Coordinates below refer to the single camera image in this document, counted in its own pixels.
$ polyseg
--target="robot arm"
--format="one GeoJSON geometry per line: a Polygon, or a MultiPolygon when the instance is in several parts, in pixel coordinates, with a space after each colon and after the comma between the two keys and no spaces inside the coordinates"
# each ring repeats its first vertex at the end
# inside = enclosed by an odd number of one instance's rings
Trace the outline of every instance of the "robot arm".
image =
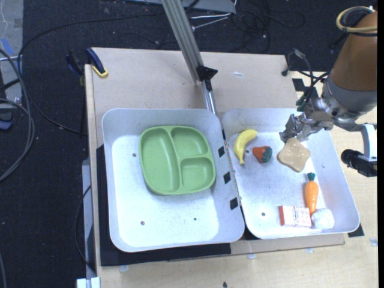
{"type": "Polygon", "coordinates": [[[348,9],[338,16],[337,26],[349,36],[324,81],[321,97],[303,96],[297,102],[302,113],[289,117],[280,138],[284,142],[290,137],[304,141],[321,129],[331,130],[334,125],[360,131],[364,153],[348,149],[341,159],[365,176],[377,176],[376,125],[356,123],[377,104],[377,11],[365,7],[348,9]],[[343,26],[344,17],[356,10],[368,14],[354,28],[343,26]]]}

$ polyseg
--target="cable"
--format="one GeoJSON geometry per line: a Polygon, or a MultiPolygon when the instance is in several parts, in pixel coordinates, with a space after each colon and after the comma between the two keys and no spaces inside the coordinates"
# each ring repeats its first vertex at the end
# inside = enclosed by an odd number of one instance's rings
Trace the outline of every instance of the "cable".
{"type": "Polygon", "coordinates": [[[142,38],[143,40],[146,40],[147,42],[149,42],[149,43],[151,43],[153,45],[159,45],[158,41],[152,41],[149,38],[146,38],[146,37],[144,37],[144,36],[142,36],[141,34],[138,34],[138,33],[127,32],[127,33],[122,34],[121,36],[124,37],[124,36],[127,36],[127,35],[134,35],[134,36],[137,36],[139,38],[142,38]]]}
{"type": "Polygon", "coordinates": [[[269,49],[270,45],[270,38],[269,38],[269,31],[267,29],[267,23],[263,21],[262,18],[254,15],[253,13],[249,11],[242,11],[238,10],[238,13],[245,13],[247,16],[240,16],[239,19],[241,19],[241,23],[245,26],[245,28],[242,28],[235,22],[235,16],[231,16],[232,24],[240,31],[242,31],[243,34],[243,42],[240,46],[237,48],[234,48],[231,50],[231,52],[238,51],[242,48],[247,49],[250,53],[264,53],[269,49]],[[254,50],[251,50],[249,45],[254,42],[256,39],[262,39],[266,41],[265,48],[263,50],[259,50],[255,52],[254,50]]]}
{"type": "Polygon", "coordinates": [[[219,18],[219,19],[216,19],[216,20],[214,20],[214,21],[212,21],[212,22],[203,23],[202,25],[192,26],[192,31],[195,31],[196,29],[199,29],[199,28],[204,27],[204,26],[211,25],[211,24],[213,24],[213,23],[220,22],[220,21],[225,20],[225,19],[228,19],[228,18],[229,18],[229,16],[227,16],[227,17],[223,17],[223,18],[219,18]]]}
{"type": "Polygon", "coordinates": [[[15,85],[19,82],[19,79],[14,79],[8,83],[5,83],[3,86],[0,86],[0,92],[6,90],[7,88],[10,88],[11,86],[15,85]]]}
{"type": "MultiPolygon", "coordinates": [[[[372,8],[371,7],[368,7],[369,11],[368,11],[368,14],[369,13],[372,13],[372,8]]],[[[363,19],[367,14],[364,14],[364,15],[361,15],[351,26],[350,28],[354,28],[359,22],[361,19],[363,19]]],[[[342,27],[342,24],[341,24],[341,21],[345,21],[343,19],[344,16],[341,16],[340,17],[340,26],[342,27]]],[[[335,40],[332,44],[329,45],[329,48],[331,49],[331,53],[334,52],[334,49],[336,48],[336,46],[338,44],[341,43],[341,41],[343,41],[349,34],[353,34],[353,35],[356,35],[356,36],[362,36],[362,37],[376,37],[377,36],[377,32],[376,33],[369,33],[369,32],[365,32],[365,33],[361,33],[361,32],[346,32],[344,31],[344,29],[342,28],[341,29],[344,33],[337,39],[335,40]]]]}
{"type": "Polygon", "coordinates": [[[312,96],[312,93],[313,93],[315,84],[316,84],[318,81],[322,81],[322,80],[329,74],[329,72],[325,72],[325,73],[323,73],[322,75],[320,75],[319,77],[314,76],[314,75],[313,75],[313,72],[312,72],[311,65],[310,65],[308,59],[305,57],[305,55],[304,55],[302,52],[300,52],[300,51],[297,50],[297,49],[294,49],[293,51],[291,51],[290,53],[288,53],[288,55],[287,55],[287,57],[286,57],[286,59],[287,59],[287,63],[288,63],[288,68],[287,68],[286,71],[284,71],[284,72],[281,73],[281,74],[284,75],[284,76],[286,76],[286,74],[285,74],[286,72],[288,72],[289,70],[291,70],[291,69],[293,68],[293,64],[292,64],[292,62],[291,62],[291,56],[292,56],[292,55],[295,55],[295,56],[297,56],[298,58],[300,58],[301,60],[303,60],[303,61],[306,63],[308,69],[309,69],[309,74],[304,73],[304,72],[298,70],[299,73],[301,73],[301,74],[303,74],[303,75],[305,75],[305,76],[308,76],[308,77],[311,79],[311,83],[310,83],[309,88],[304,92],[303,96],[302,96],[302,97],[300,98],[300,100],[296,103],[296,104],[300,105],[301,108],[304,108],[304,106],[306,106],[306,105],[308,104],[308,102],[309,102],[309,100],[310,100],[310,98],[311,98],[311,96],[312,96]]]}
{"type": "MultiPolygon", "coordinates": [[[[236,6],[238,0],[235,0],[234,1],[234,6],[236,6]]],[[[201,18],[216,18],[216,17],[226,17],[226,16],[230,16],[232,15],[232,13],[226,13],[226,14],[219,14],[219,15],[204,15],[204,16],[194,16],[194,17],[191,17],[190,19],[201,19],[201,18]]]]}
{"type": "Polygon", "coordinates": [[[1,102],[4,102],[4,103],[9,103],[11,104],[12,106],[16,106],[18,108],[20,108],[21,110],[23,110],[26,114],[27,114],[27,117],[28,117],[28,135],[27,135],[27,140],[26,140],[26,144],[25,144],[25,148],[21,154],[21,156],[14,162],[14,164],[12,164],[1,176],[0,176],[0,182],[3,181],[5,178],[7,178],[8,176],[10,176],[16,169],[17,167],[20,165],[21,161],[24,159],[24,157],[27,155],[27,153],[29,152],[29,150],[31,149],[32,147],[32,144],[34,142],[34,137],[35,137],[35,124],[34,124],[34,121],[32,119],[32,115],[31,115],[31,108],[30,108],[30,105],[29,105],[29,99],[28,99],[28,96],[27,96],[27,93],[26,93],[26,88],[25,88],[25,84],[24,84],[24,81],[23,81],[23,77],[21,76],[21,74],[19,73],[14,61],[12,60],[12,58],[9,56],[9,54],[7,54],[3,49],[0,48],[0,53],[3,54],[9,61],[9,63],[11,64],[13,70],[15,71],[16,75],[17,75],[17,78],[20,82],[20,85],[21,85],[21,88],[22,88],[22,91],[25,95],[25,103],[26,103],[26,108],[24,108],[23,106],[13,102],[13,101],[10,101],[8,99],[0,99],[1,102]]]}
{"type": "Polygon", "coordinates": [[[305,24],[305,22],[306,22],[305,17],[304,17],[304,15],[303,15],[302,13],[297,12],[297,11],[279,11],[279,10],[276,10],[276,9],[271,8],[271,7],[269,6],[267,0],[262,0],[262,2],[264,3],[264,5],[259,5],[259,4],[255,3],[255,2],[253,2],[253,0],[247,0],[247,1],[248,1],[250,4],[253,4],[253,5],[255,5],[256,7],[258,7],[259,10],[262,12],[262,14],[263,14],[265,17],[267,17],[267,18],[269,18],[269,19],[271,19],[271,20],[273,20],[273,21],[275,21],[275,22],[277,22],[277,23],[279,23],[279,24],[281,24],[281,25],[283,25],[283,26],[286,26],[287,28],[301,28],[301,27],[305,24]],[[278,14],[295,14],[295,15],[298,15],[299,17],[301,17],[301,21],[299,21],[299,23],[298,23],[297,25],[289,25],[289,24],[286,24],[286,23],[284,23],[283,21],[281,21],[281,20],[275,18],[274,16],[272,16],[272,15],[270,14],[270,11],[275,12],[275,13],[278,13],[278,14]]]}
{"type": "Polygon", "coordinates": [[[359,33],[359,34],[362,34],[362,33],[365,33],[365,32],[374,32],[374,31],[377,31],[377,26],[365,26],[365,27],[360,27],[360,28],[354,28],[354,27],[351,27],[351,26],[344,26],[341,21],[343,20],[343,17],[344,16],[348,16],[350,15],[352,12],[356,12],[356,11],[365,11],[367,12],[368,14],[369,13],[373,13],[375,12],[374,10],[372,10],[371,8],[369,7],[351,7],[351,8],[347,8],[346,10],[342,11],[336,18],[336,26],[342,30],[343,32],[346,32],[346,33],[359,33]]]}
{"type": "Polygon", "coordinates": [[[79,205],[77,206],[77,211],[76,211],[76,216],[75,216],[75,219],[74,219],[74,240],[75,240],[75,243],[76,243],[76,247],[77,247],[77,250],[80,254],[80,256],[82,257],[83,261],[89,265],[89,262],[87,261],[85,255],[82,253],[81,249],[80,249],[80,246],[79,246],[79,242],[77,240],[77,225],[79,224],[79,217],[80,217],[80,210],[81,208],[83,207],[83,202],[84,202],[84,198],[86,196],[86,194],[88,193],[88,191],[91,189],[91,186],[89,186],[85,192],[83,193],[83,196],[82,196],[82,199],[80,200],[79,202],[79,205]]]}
{"type": "MultiPolygon", "coordinates": [[[[128,20],[128,19],[134,19],[134,18],[138,18],[138,17],[142,17],[142,16],[145,16],[145,17],[151,17],[151,16],[157,16],[157,15],[161,15],[161,14],[164,14],[164,12],[161,12],[161,13],[155,13],[155,14],[141,14],[141,15],[133,15],[133,16],[127,16],[127,17],[122,17],[122,18],[112,18],[112,19],[90,19],[90,20],[81,20],[81,21],[78,21],[78,22],[71,22],[71,23],[66,23],[62,26],[57,26],[57,27],[54,27],[52,29],[49,29],[49,30],[46,30],[42,33],[39,33],[38,35],[32,37],[30,40],[28,40],[24,45],[23,47],[21,48],[18,56],[17,56],[17,66],[18,66],[18,72],[19,72],[19,75],[20,77],[22,78],[22,70],[21,70],[21,57],[23,55],[23,52],[24,50],[35,40],[37,40],[38,38],[50,33],[50,32],[53,32],[53,31],[57,31],[59,29],[63,29],[63,28],[67,28],[69,26],[74,26],[74,25],[81,25],[81,24],[85,24],[85,23],[97,23],[97,22],[112,22],[112,21],[118,21],[118,20],[128,20]]],[[[24,86],[24,91],[25,91],[25,94],[28,96],[29,98],[29,101],[31,102],[31,104],[37,109],[37,111],[42,115],[42,117],[44,119],[46,119],[47,121],[49,121],[50,123],[52,123],[53,125],[61,128],[61,129],[64,129],[64,130],[67,130],[71,133],[74,133],[74,134],[79,134],[81,136],[87,136],[86,133],[82,133],[78,130],[75,130],[75,129],[72,129],[68,126],[65,126],[65,125],[62,125],[58,122],[56,122],[55,120],[53,120],[52,118],[48,117],[39,107],[38,105],[35,103],[35,101],[32,99],[31,95],[29,94],[27,88],[24,86]]]]}
{"type": "Polygon", "coordinates": [[[4,262],[2,261],[1,252],[0,252],[0,271],[1,271],[1,278],[2,278],[2,286],[3,288],[7,288],[7,278],[5,277],[5,267],[4,267],[4,262]]]}
{"type": "Polygon", "coordinates": [[[196,4],[199,3],[199,1],[200,1],[200,0],[194,0],[194,1],[192,1],[192,3],[185,9],[185,12],[187,13],[187,12],[189,12],[190,10],[192,10],[193,7],[194,7],[196,4]]]}

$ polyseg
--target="small box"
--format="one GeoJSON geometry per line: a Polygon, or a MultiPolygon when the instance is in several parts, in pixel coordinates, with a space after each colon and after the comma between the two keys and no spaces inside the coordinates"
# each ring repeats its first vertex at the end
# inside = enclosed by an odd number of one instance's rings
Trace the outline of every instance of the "small box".
{"type": "Polygon", "coordinates": [[[288,227],[312,227],[310,210],[292,206],[279,206],[280,223],[288,227]]]}

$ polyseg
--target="black cable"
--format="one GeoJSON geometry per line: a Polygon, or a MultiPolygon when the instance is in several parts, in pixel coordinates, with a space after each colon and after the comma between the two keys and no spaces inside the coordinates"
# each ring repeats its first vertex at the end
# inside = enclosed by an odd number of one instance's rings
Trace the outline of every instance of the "black cable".
{"type": "Polygon", "coordinates": [[[2,278],[2,286],[3,288],[7,288],[7,278],[5,277],[5,267],[4,267],[4,262],[2,260],[1,252],[0,252],[0,271],[1,271],[1,278],[2,278]]]}
{"type": "Polygon", "coordinates": [[[352,34],[352,35],[356,35],[356,36],[363,36],[363,37],[376,37],[377,36],[377,32],[376,33],[348,32],[347,34],[352,34]]]}
{"type": "Polygon", "coordinates": [[[245,49],[250,53],[265,53],[268,51],[271,39],[269,36],[268,26],[270,21],[275,21],[287,28],[300,28],[305,24],[305,17],[302,13],[297,11],[279,11],[273,9],[269,6],[267,0],[246,0],[248,3],[255,6],[253,11],[242,10],[241,8],[237,10],[237,13],[240,15],[231,16],[230,19],[232,24],[243,33],[242,44],[236,48],[230,50],[230,52],[236,52],[241,49],[245,49]],[[273,16],[271,12],[276,14],[295,14],[300,17],[300,20],[295,25],[290,25],[279,18],[273,16]],[[251,45],[257,41],[261,40],[265,44],[264,47],[260,50],[253,50],[251,45]]]}
{"type": "Polygon", "coordinates": [[[309,88],[304,92],[304,97],[305,98],[303,100],[303,102],[308,103],[310,98],[311,98],[311,96],[312,96],[315,84],[318,81],[322,81],[329,74],[329,72],[327,71],[327,72],[321,74],[319,77],[314,76],[313,72],[312,72],[311,65],[310,65],[308,59],[305,57],[305,55],[303,53],[301,53],[297,49],[294,49],[293,51],[289,52],[288,55],[286,56],[286,59],[287,59],[287,64],[288,64],[288,69],[287,70],[296,70],[299,73],[301,73],[301,74],[303,74],[305,76],[308,76],[311,79],[311,83],[310,83],[309,88]],[[308,70],[309,70],[309,74],[307,74],[307,73],[305,73],[303,71],[297,70],[296,68],[293,67],[293,64],[292,64],[292,61],[291,61],[291,57],[293,55],[295,55],[298,58],[302,59],[306,63],[306,65],[308,67],[308,70]]]}
{"type": "Polygon", "coordinates": [[[3,86],[0,86],[0,92],[6,90],[7,88],[10,88],[11,86],[15,85],[17,82],[19,82],[19,79],[14,79],[3,86]]]}
{"type": "Polygon", "coordinates": [[[80,217],[80,210],[81,208],[83,207],[83,202],[84,202],[84,198],[86,196],[86,194],[88,193],[88,191],[91,189],[91,186],[89,186],[85,192],[83,193],[83,196],[79,202],[79,205],[77,206],[77,211],[76,211],[76,216],[75,216],[75,219],[74,219],[74,240],[75,240],[75,243],[76,243],[76,247],[77,247],[77,250],[80,254],[80,256],[82,257],[83,261],[89,265],[89,262],[87,261],[85,255],[82,253],[81,249],[80,249],[80,246],[79,246],[79,242],[77,240],[77,226],[79,224],[79,217],[80,217]]]}
{"type": "Polygon", "coordinates": [[[199,1],[200,1],[200,0],[194,0],[194,1],[192,1],[192,3],[185,9],[185,12],[187,13],[187,12],[189,12],[190,10],[192,10],[193,7],[194,7],[197,3],[199,3],[199,1]]]}
{"type": "MultiPolygon", "coordinates": [[[[39,33],[38,35],[32,37],[30,40],[28,40],[24,45],[23,47],[21,48],[18,56],[17,56],[17,66],[18,66],[18,71],[19,71],[19,74],[20,76],[22,77],[22,70],[21,70],[21,57],[23,55],[23,52],[24,50],[35,40],[37,40],[38,38],[50,33],[50,32],[53,32],[53,31],[57,31],[59,29],[64,29],[64,28],[67,28],[69,26],[74,26],[74,25],[81,25],[81,24],[85,24],[85,23],[97,23],[97,22],[112,22],[112,21],[118,21],[118,20],[128,20],[128,19],[134,19],[134,18],[138,18],[138,17],[142,17],[142,16],[145,16],[145,17],[151,17],[151,16],[157,16],[157,15],[160,15],[160,14],[164,14],[164,12],[161,12],[161,13],[155,13],[155,14],[140,14],[140,15],[133,15],[133,16],[127,16],[127,17],[122,17],[122,18],[111,18],[111,19],[90,19],[90,20],[81,20],[81,21],[78,21],[78,22],[71,22],[71,23],[66,23],[62,26],[57,26],[57,27],[54,27],[52,29],[49,29],[49,30],[46,30],[42,33],[39,33]]],[[[52,118],[48,117],[40,108],[39,106],[35,103],[35,101],[32,99],[31,95],[29,94],[28,90],[26,87],[24,87],[24,90],[25,90],[25,94],[28,96],[29,98],[29,101],[31,102],[31,104],[37,109],[37,111],[43,116],[44,119],[46,119],[47,121],[49,121],[50,123],[52,123],[53,125],[61,128],[61,129],[64,129],[64,130],[67,130],[71,133],[74,133],[74,134],[79,134],[81,136],[87,136],[86,133],[82,133],[78,130],[75,130],[75,129],[72,129],[68,126],[65,126],[65,125],[62,125],[60,123],[58,123],[57,121],[53,120],[52,118]]]]}
{"type": "Polygon", "coordinates": [[[34,121],[32,119],[32,115],[31,115],[31,107],[29,105],[29,99],[28,99],[28,96],[27,96],[27,93],[26,93],[26,88],[25,88],[25,84],[24,84],[24,80],[23,80],[23,77],[21,76],[21,74],[19,73],[19,70],[17,69],[17,66],[15,65],[14,61],[12,60],[12,58],[9,56],[9,54],[7,52],[5,52],[3,49],[0,48],[0,53],[3,54],[9,61],[9,63],[11,64],[13,70],[15,71],[16,75],[17,75],[17,78],[20,82],[20,86],[22,88],[22,91],[25,95],[25,104],[26,104],[26,107],[23,107],[13,101],[10,101],[8,99],[0,99],[1,102],[5,102],[5,103],[9,103],[11,104],[12,106],[16,106],[18,108],[20,108],[21,110],[23,110],[27,117],[28,117],[28,135],[27,135],[27,140],[26,140],[26,144],[25,144],[25,148],[21,154],[21,156],[14,162],[14,164],[11,165],[11,167],[9,167],[1,176],[0,176],[0,182],[3,181],[5,178],[7,178],[8,176],[10,176],[16,169],[17,167],[20,165],[21,161],[24,159],[24,157],[27,155],[27,153],[29,152],[29,150],[31,149],[32,147],[32,144],[34,142],[34,137],[35,137],[35,124],[34,124],[34,121]]]}
{"type": "Polygon", "coordinates": [[[127,33],[122,34],[121,36],[124,37],[124,36],[127,36],[127,35],[134,35],[134,36],[137,36],[139,38],[142,38],[143,40],[145,40],[145,41],[147,41],[147,42],[149,42],[149,43],[151,43],[153,45],[156,45],[156,46],[159,45],[159,42],[152,41],[149,38],[146,38],[146,37],[144,37],[144,36],[142,36],[141,34],[138,34],[138,33],[127,32],[127,33]]]}

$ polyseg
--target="white tray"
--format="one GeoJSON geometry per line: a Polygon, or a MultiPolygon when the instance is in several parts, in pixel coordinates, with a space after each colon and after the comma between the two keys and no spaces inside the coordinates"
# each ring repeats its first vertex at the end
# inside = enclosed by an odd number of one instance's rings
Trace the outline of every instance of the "white tray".
{"type": "Polygon", "coordinates": [[[220,121],[204,109],[113,109],[103,117],[110,237],[126,252],[234,242],[244,233],[238,192],[224,150],[220,121]],[[154,126],[200,130],[214,156],[216,180],[205,191],[161,196],[145,184],[139,137],[154,126]]]}
{"type": "Polygon", "coordinates": [[[260,239],[356,230],[360,223],[359,214],[328,131],[321,130],[303,142],[311,151],[311,157],[301,173],[276,159],[284,146],[279,132],[285,129],[292,113],[298,114],[294,109],[234,109],[223,115],[223,128],[248,229],[260,239]],[[247,145],[249,153],[244,154],[245,165],[240,165],[233,153],[233,144],[238,134],[249,128],[257,130],[258,135],[247,145]],[[261,164],[252,154],[252,147],[263,145],[269,145],[273,154],[270,162],[261,164]],[[304,186],[309,172],[316,174],[315,181],[320,187],[317,207],[332,211],[333,229],[319,231],[280,224],[279,205],[305,207],[304,186]]]}

